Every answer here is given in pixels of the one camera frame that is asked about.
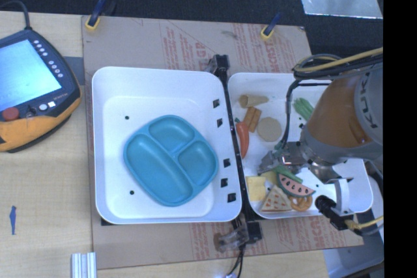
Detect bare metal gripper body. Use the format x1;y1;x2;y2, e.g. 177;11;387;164
276;141;354;185

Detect pale yellow food piece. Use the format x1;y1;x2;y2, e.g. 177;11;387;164
260;170;278;186

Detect white plastic tray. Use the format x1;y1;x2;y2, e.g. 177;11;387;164
227;72;374;221
91;66;243;225

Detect tan round biscuit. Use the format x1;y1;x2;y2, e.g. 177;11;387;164
256;116;283;143

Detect yellow cheese block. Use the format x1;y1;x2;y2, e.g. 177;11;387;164
245;175;268;203

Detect red watermelon slice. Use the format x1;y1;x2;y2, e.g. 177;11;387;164
276;172;317;198

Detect orange carrot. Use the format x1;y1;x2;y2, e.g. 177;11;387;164
234;117;251;160

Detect pizza slice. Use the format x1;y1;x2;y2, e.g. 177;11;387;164
260;184;293;214

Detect thin black rod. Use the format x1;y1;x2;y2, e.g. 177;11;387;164
220;74;250;223

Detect orange waffle sticks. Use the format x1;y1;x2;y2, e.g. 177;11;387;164
243;105;263;133

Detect brown pretzel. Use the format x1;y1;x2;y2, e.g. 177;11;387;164
289;195;314;213

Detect green bean bundle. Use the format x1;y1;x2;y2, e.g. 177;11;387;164
293;97;315;122

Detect tan ice cream cone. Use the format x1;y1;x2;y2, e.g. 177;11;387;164
238;93;270;109

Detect blue divided plate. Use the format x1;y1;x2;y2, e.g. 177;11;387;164
122;114;220;208

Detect brown cardboard board, red print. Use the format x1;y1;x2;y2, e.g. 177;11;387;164
81;15;366;270

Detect black cylinder on white bracket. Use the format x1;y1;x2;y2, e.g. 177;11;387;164
315;177;356;232

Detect black block with thin wires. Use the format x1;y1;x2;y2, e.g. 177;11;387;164
204;54;231;77
213;220;264;253

